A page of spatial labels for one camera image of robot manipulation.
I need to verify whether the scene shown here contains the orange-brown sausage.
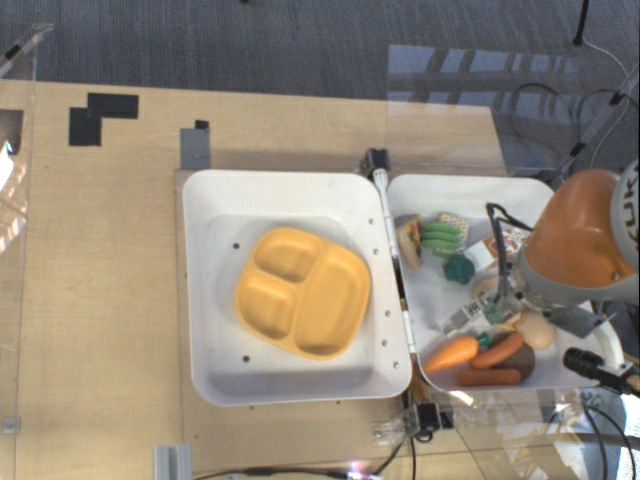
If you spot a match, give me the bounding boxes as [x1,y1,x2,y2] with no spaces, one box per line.
[455,367,523,388]
[469,331,526,371]

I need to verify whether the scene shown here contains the dark brown round bread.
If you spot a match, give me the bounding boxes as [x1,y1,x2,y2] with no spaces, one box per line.
[491,331,537,383]

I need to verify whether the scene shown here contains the green pea pods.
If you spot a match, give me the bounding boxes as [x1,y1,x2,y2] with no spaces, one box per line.
[419,221,464,260]

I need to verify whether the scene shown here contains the green broccoli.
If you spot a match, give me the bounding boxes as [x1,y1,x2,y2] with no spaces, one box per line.
[442,253,477,286]

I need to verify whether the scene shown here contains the orange carrot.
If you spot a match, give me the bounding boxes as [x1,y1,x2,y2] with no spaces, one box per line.
[423,332,494,375]

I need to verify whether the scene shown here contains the white plastic tray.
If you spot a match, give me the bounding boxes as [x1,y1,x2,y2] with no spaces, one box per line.
[386,173,617,394]
[181,169,414,409]

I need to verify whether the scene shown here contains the beige round bun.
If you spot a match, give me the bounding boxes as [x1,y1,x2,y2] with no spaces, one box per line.
[513,309,558,351]

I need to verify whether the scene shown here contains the black cylinder on white bracket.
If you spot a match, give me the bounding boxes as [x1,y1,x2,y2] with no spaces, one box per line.
[563,316,640,398]

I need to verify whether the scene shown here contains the white carton with red print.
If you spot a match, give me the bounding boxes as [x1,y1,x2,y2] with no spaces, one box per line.
[464,224,531,274]

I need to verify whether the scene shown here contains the thin black and white rod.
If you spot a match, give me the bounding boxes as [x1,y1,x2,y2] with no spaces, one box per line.
[371,167,417,355]

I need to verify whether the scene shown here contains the patterned small packet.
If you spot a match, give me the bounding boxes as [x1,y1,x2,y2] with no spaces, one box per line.
[436,210,471,249]

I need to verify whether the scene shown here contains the toy pizza slice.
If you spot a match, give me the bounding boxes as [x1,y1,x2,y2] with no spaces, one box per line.
[395,213,426,271]

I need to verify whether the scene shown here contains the tan round biscuit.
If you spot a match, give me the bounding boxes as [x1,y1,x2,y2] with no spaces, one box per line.
[471,274,501,300]

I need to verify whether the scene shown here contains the black block with thin wires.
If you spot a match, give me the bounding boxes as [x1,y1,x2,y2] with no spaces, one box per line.
[405,401,455,443]
[363,147,392,173]

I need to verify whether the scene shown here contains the orange divided plate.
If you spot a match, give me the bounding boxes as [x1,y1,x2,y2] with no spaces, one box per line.
[233,225,373,362]

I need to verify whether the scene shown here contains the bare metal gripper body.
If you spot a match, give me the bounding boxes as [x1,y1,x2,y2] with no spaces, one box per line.
[492,287,604,340]

